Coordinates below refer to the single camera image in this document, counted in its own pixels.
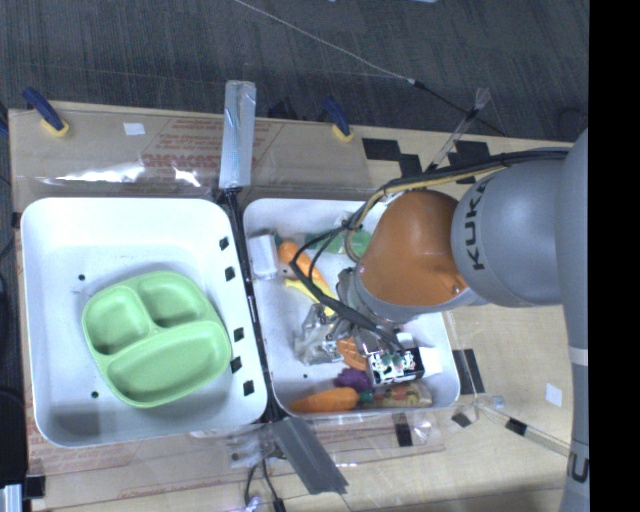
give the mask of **white tray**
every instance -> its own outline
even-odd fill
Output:
[[[245,210],[245,231],[248,238],[262,233],[277,233],[282,239],[300,245],[304,243],[305,235],[332,229],[345,212],[354,212],[361,205],[361,202],[352,201],[259,199]],[[365,218],[365,230],[373,231],[384,208],[380,204],[372,209]],[[349,266],[353,267],[354,263],[342,254],[325,253],[317,262],[318,269],[332,289],[335,289],[339,272]],[[274,393],[281,407],[293,415],[288,404],[312,393],[331,389],[334,387],[333,379],[347,366],[342,362],[306,366],[295,357],[293,339],[301,330],[311,300],[299,290],[286,287],[282,275],[276,279],[254,279],[254,289]],[[421,379],[420,383],[432,395],[432,408],[451,406],[460,393],[460,378],[442,314],[422,315],[405,324],[402,330],[411,333],[419,346],[437,349],[442,371]],[[368,409],[366,413],[397,410]],[[320,416],[329,418],[362,413],[357,411]]]
[[[266,385],[221,208],[200,199],[48,198],[30,205],[21,223],[35,420],[50,442],[99,445],[235,428],[261,416]],[[153,270],[183,273],[201,287],[242,366],[144,410],[110,391],[87,347],[81,315],[102,288]],[[235,277],[227,280],[230,272]]]

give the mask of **orange carrot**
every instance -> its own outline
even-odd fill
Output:
[[[282,242],[278,246],[278,256],[284,263],[288,265],[299,249],[300,248],[293,242]],[[300,267],[300,270],[302,270],[305,275],[309,275],[309,268],[311,268],[311,258],[309,258],[309,256],[307,256],[305,253],[302,253],[298,257],[297,263]],[[324,280],[322,274],[320,274],[320,271],[316,267],[313,267],[313,272],[311,273],[311,275],[313,277],[313,282],[316,285],[321,284],[329,288],[329,285]]]
[[[289,409],[296,413],[349,411],[359,400],[360,395],[355,389],[335,388],[296,400]]]

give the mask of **gray floor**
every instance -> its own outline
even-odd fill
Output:
[[[51,99],[219,113],[225,82],[243,79],[257,85],[259,116],[288,98],[298,118],[317,120],[331,95],[353,124],[450,131],[489,88],[492,102],[470,132],[572,142],[587,124],[589,8],[589,0],[2,0],[0,100],[24,108],[21,92],[32,86]],[[0,387],[20,391],[9,165],[0,140],[9,303]]]

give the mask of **green divided tray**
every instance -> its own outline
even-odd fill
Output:
[[[157,271],[96,293],[82,313],[102,376],[123,402],[156,407],[212,381],[231,342],[211,302],[189,278]]]

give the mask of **purple object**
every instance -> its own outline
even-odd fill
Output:
[[[333,380],[333,385],[337,388],[353,388],[358,393],[373,389],[373,384],[367,374],[355,368],[345,368]]]

